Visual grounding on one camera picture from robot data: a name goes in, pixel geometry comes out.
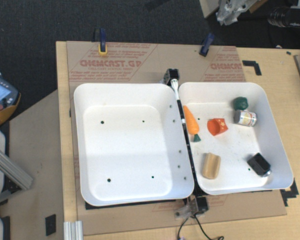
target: dark floor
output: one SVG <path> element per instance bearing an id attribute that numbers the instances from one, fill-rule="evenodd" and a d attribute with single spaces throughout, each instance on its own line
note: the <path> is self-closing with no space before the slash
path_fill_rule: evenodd
<path id="1" fill-rule="evenodd" d="M 205 19 L 199 0 L 154 1 L 0 0 L 0 70 L 22 94 L 13 117 L 57 89 L 56 41 L 91 41 L 96 27 L 108 42 L 199 45 L 212 32 L 213 45 L 300 49 L 300 29 L 265 18 L 298 0 L 269 0 L 228 26 L 214 13 Z"/>

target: white tray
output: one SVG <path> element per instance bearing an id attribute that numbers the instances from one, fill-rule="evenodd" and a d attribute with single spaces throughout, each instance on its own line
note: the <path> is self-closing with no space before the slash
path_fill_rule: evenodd
<path id="1" fill-rule="evenodd" d="M 283 147 L 265 91 L 249 82 L 187 82 L 180 86 L 182 105 L 187 105 L 199 124 L 200 142 L 190 142 L 200 188 L 210 195 L 285 189 L 293 183 L 293 173 Z M 234 123 L 233 100 L 246 97 L 247 110 L 257 115 L 254 126 Z M 228 130 L 212 136 L 207 122 L 224 118 Z M 203 177 L 207 153 L 221 157 L 215 179 Z M 256 153 L 271 165 L 272 173 L 258 176 L 247 161 Z"/>
<path id="2" fill-rule="evenodd" d="M 81 194 L 93 206 L 183 199 L 194 179 L 178 105 L 163 84 L 74 91 Z"/>

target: cardboard sheet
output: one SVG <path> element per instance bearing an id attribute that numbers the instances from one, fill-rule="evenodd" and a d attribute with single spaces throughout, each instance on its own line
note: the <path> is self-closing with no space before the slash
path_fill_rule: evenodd
<path id="1" fill-rule="evenodd" d="M 159 83 L 167 69 L 179 70 L 185 82 L 245 82 L 242 63 L 233 46 L 211 45 L 199 55 L 200 45 L 108 42 L 106 56 L 97 42 L 67 41 L 72 139 L 78 220 L 84 235 L 179 226 L 175 210 L 182 200 L 86 209 L 80 191 L 80 172 L 74 90 L 83 83 Z M 286 214 L 279 190 L 207 196 L 209 211 L 203 223 L 242 220 Z"/>

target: toy can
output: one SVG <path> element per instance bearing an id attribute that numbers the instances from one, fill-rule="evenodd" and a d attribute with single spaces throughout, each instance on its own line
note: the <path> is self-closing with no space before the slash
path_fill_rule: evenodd
<path id="1" fill-rule="evenodd" d="M 236 110 L 233 117 L 234 123 L 243 126 L 254 126 L 257 122 L 256 113 L 246 110 Z"/>

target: carrot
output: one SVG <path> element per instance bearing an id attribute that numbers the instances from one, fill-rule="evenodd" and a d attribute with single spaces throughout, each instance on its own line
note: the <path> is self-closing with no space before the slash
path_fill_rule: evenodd
<path id="1" fill-rule="evenodd" d="M 194 115 L 191 113 L 189 108 L 187 106 L 183 106 L 183 111 L 184 111 L 184 117 L 185 117 L 185 123 L 186 123 L 186 128 L 188 130 L 188 133 L 191 135 L 194 135 L 194 142 L 199 142 L 201 141 L 198 132 L 199 132 L 199 125 L 194 117 Z"/>

